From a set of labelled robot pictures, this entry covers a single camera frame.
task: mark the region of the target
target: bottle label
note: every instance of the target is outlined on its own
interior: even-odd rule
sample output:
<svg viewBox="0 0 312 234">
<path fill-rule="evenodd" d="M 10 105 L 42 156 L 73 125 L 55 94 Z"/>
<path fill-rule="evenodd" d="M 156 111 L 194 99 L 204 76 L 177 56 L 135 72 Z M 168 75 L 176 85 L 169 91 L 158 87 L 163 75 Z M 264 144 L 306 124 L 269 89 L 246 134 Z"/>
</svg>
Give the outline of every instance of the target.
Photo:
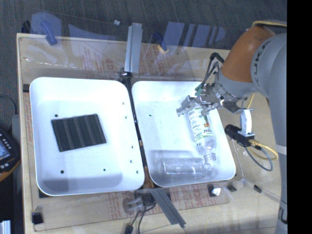
<svg viewBox="0 0 312 234">
<path fill-rule="evenodd" d="M 205 117 L 201 115 L 201 111 L 202 109 L 198 107 L 188 113 L 195 141 L 200 138 L 213 136 L 209 123 L 206 121 Z"/>
</svg>

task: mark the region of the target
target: plastic water bottle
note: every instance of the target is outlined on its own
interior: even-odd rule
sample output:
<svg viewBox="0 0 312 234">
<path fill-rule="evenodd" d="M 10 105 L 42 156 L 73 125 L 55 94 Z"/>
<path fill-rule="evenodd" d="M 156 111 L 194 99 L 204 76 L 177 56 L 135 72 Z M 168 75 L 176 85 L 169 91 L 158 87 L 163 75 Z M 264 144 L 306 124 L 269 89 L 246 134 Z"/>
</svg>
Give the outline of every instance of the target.
<svg viewBox="0 0 312 234">
<path fill-rule="evenodd" d="M 195 107 L 188 112 L 188 117 L 194 134 L 197 151 L 203 155 L 204 168 L 207 171 L 211 171 L 216 161 L 217 142 L 207 117 L 204 117 L 201 112 L 202 107 Z"/>
<path fill-rule="evenodd" d="M 162 158 L 157 163 L 157 173 L 163 178 L 199 179 L 205 176 L 205 167 L 198 157 Z"/>
</svg>

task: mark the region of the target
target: metal bracket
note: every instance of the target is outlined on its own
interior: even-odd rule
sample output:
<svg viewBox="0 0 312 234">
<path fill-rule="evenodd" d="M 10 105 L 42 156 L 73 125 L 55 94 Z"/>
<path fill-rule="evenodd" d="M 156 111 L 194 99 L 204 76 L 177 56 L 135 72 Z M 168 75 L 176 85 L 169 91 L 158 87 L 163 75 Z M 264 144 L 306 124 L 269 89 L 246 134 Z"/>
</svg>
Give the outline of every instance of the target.
<svg viewBox="0 0 312 234">
<path fill-rule="evenodd" d="M 240 129 L 239 134 L 247 137 L 254 135 L 252 133 L 252 116 L 251 109 L 241 109 L 240 111 Z"/>
<path fill-rule="evenodd" d="M 205 109 L 205 115 L 209 110 L 222 107 L 220 100 L 213 94 L 212 87 L 208 85 L 205 85 L 205 90 L 202 91 L 200 96 L 196 97 L 196 102 Z"/>
<path fill-rule="evenodd" d="M 162 188 L 157 188 L 151 189 L 150 193 L 153 195 L 154 199 L 162 209 L 162 212 L 168 218 L 169 222 L 172 225 L 179 224 L 181 228 L 185 228 L 184 225 L 186 224 L 186 222 L 177 211 L 165 191 Z"/>
<path fill-rule="evenodd" d="M 231 112 L 232 114 L 239 114 L 242 112 L 242 108 L 236 105 L 236 102 L 233 101 L 223 101 L 222 107 Z"/>
<path fill-rule="evenodd" d="M 0 222 L 0 234 L 11 234 L 11 221 L 4 220 Z"/>
<path fill-rule="evenodd" d="M 127 52 L 124 68 L 125 72 L 138 73 L 142 35 L 142 24 L 133 22 L 128 30 Z"/>
<path fill-rule="evenodd" d="M 176 109 L 178 116 L 191 111 L 196 106 L 196 100 L 194 97 L 186 96 L 184 101 L 182 101 L 181 106 Z"/>
</svg>

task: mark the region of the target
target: black connector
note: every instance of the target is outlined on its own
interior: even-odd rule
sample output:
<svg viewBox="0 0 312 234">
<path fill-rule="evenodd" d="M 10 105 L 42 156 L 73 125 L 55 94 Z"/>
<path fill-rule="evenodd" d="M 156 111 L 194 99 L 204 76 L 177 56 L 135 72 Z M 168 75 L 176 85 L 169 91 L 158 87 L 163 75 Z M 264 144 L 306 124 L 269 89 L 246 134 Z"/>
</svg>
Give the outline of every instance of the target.
<svg viewBox="0 0 312 234">
<path fill-rule="evenodd" d="M 256 185 L 253 185 L 253 189 L 256 191 L 256 192 L 259 192 L 259 193 L 262 193 L 262 189 Z"/>
<path fill-rule="evenodd" d="M 125 234 L 131 234 L 133 232 L 133 226 L 132 225 L 127 225 Z"/>
<path fill-rule="evenodd" d="M 233 125 L 227 125 L 224 129 L 225 133 L 232 139 L 236 140 L 237 143 L 243 147 L 249 147 L 251 144 L 249 143 L 250 139 L 254 139 L 254 135 L 243 136 L 239 133 L 241 131 L 240 128 L 235 127 Z"/>
<path fill-rule="evenodd" d="M 33 224 L 42 224 L 43 223 L 42 213 L 32 213 L 31 222 Z"/>
<path fill-rule="evenodd" d="M 217 59 L 218 61 L 224 63 L 224 59 L 216 52 L 212 53 L 210 56 L 210 60 Z"/>
</svg>

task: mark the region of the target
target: gray robot arm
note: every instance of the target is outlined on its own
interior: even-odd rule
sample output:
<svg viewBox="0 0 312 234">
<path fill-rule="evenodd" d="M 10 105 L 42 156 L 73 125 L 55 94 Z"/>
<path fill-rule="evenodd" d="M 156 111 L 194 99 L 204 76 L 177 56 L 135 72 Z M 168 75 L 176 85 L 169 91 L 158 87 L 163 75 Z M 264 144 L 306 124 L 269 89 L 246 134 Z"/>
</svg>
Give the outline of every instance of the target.
<svg viewBox="0 0 312 234">
<path fill-rule="evenodd" d="M 233 114 L 240 114 L 239 135 L 248 140 L 253 137 L 252 132 L 248 124 L 242 124 L 242 119 L 248 121 L 249 111 L 239 108 L 236 103 L 256 92 L 267 98 L 282 180 L 275 234 L 288 233 L 286 56 L 287 34 L 275 35 L 266 27 L 253 26 L 235 43 L 213 84 L 200 87 L 197 97 L 187 96 L 176 110 L 181 115 L 199 104 L 203 108 L 203 115 L 215 108 L 225 108 Z"/>
</svg>

